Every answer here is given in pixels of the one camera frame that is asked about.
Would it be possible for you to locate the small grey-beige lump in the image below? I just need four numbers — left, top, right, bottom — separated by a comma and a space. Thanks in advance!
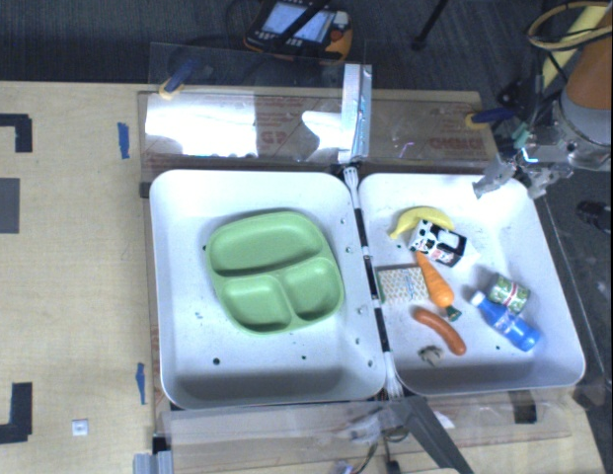
418, 345, 446, 367

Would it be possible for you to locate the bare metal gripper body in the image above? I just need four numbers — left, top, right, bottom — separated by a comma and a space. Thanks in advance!
513, 130, 613, 182

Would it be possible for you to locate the yellow banana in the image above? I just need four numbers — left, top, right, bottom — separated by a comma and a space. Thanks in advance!
388, 205, 456, 241

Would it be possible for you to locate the white plastic tray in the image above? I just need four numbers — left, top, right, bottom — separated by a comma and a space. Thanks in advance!
357, 172, 587, 398
148, 168, 388, 411

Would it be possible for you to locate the green and white can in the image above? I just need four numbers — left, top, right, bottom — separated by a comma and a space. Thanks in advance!
486, 274, 532, 315

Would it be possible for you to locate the orange carrot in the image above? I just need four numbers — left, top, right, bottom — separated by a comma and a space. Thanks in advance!
415, 250, 463, 323

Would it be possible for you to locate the blue plastic bottle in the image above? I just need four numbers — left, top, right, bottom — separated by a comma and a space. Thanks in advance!
470, 290, 542, 354

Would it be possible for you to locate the black and white milk carton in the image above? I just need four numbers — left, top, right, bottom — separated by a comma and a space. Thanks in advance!
408, 218, 469, 270

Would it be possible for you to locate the orange-brown sausage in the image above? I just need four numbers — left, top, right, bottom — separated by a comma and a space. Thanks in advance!
412, 306, 468, 357

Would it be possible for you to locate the black cylinder on white bracket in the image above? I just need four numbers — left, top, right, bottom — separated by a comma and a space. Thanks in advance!
575, 199, 613, 235

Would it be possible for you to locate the green divided plate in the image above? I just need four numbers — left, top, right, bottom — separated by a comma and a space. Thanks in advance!
204, 209, 346, 336

